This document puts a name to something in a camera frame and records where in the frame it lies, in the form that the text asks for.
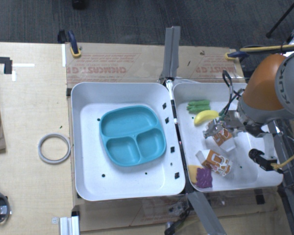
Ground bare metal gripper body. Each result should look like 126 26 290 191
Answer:
220 110 247 132

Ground orange and white carton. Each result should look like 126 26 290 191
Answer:
206 120 237 153
195 149 234 177

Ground yellow banana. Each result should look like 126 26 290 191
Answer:
194 109 220 126

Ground green beans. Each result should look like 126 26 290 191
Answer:
186 99 211 114

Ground yellow cheese wedge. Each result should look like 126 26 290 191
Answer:
187 164 204 185

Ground purple grapes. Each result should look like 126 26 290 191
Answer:
196 167 214 189

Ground white plastic tray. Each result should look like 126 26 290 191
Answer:
172 82 284 193
70 82 186 202

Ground blue divided plate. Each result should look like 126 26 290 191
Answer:
98 105 168 167

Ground brown cardboard board, red print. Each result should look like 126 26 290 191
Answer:
65 42 280 233

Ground black tripod leg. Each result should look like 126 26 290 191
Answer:
265 0 294 39

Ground black round wheel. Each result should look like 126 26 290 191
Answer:
71 0 89 10

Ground grey tape ring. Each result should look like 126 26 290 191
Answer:
37 133 72 165

